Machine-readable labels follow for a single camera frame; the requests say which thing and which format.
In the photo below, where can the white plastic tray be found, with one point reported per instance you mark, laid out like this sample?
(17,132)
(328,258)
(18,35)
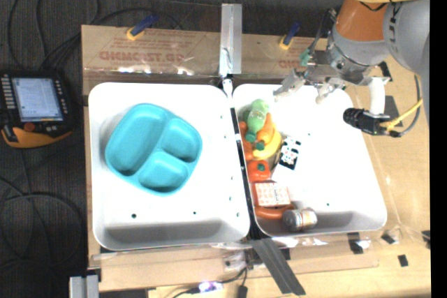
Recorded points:
(331,164)
(157,220)

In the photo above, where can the orange toy carrot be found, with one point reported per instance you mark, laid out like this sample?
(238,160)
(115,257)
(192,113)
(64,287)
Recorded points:
(246,146)
(267,129)

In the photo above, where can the blue divided plate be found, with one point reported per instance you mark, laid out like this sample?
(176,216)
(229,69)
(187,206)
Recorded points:
(146,146)

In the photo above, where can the yellow banana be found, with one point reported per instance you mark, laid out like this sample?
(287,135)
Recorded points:
(272,146)

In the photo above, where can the black cylinder on white bracket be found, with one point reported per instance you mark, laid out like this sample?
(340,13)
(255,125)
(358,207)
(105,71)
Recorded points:
(365,120)

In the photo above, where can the orange sausage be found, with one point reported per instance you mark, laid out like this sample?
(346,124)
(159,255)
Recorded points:
(269,213)

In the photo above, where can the silver can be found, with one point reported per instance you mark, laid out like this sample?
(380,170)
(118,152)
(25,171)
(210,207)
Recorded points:
(300,219)

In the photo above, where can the orange patterned carton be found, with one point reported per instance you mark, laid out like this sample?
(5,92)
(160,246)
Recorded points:
(272,193)

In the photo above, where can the brown cardboard board red print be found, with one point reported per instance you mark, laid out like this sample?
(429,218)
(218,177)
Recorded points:
(153,52)

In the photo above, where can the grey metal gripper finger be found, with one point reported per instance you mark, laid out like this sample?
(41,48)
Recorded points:
(326,89)
(290,85)

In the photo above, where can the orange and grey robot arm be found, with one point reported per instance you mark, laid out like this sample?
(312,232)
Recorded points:
(380,14)

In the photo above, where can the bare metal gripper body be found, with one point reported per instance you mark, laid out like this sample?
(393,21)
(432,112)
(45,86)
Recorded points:
(326,71)

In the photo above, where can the black and white packet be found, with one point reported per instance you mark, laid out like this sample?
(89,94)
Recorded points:
(290,153)

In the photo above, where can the orange toy pepper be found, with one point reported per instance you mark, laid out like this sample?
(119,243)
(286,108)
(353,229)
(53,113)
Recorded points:
(258,171)

